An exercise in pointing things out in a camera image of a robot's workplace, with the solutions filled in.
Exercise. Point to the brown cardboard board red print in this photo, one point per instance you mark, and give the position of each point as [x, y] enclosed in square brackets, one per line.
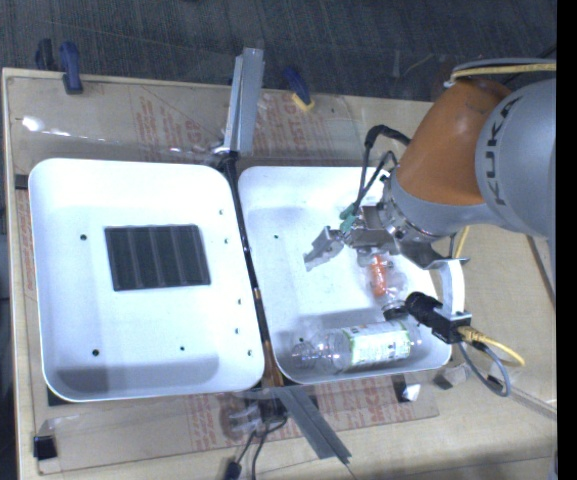
[158, 118]

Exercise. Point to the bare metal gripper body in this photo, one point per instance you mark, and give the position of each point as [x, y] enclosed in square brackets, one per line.
[374, 234]

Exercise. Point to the black cylinder on white bracket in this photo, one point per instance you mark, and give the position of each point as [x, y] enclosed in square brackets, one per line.
[430, 313]

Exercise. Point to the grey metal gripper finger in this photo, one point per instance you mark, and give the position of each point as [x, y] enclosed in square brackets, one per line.
[327, 239]
[320, 259]

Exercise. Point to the white plastic tray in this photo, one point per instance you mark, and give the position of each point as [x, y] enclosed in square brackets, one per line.
[133, 328]
[313, 288]

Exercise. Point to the black ribbed rectangular pad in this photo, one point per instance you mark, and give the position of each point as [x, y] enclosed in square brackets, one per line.
[157, 258]

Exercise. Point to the clear bottle with orange label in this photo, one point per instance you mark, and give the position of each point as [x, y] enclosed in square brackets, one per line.
[380, 275]

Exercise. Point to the clear bottle with green label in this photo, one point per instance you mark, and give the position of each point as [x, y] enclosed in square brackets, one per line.
[375, 345]

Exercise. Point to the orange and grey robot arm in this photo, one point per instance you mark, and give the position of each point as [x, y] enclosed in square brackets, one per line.
[448, 158]

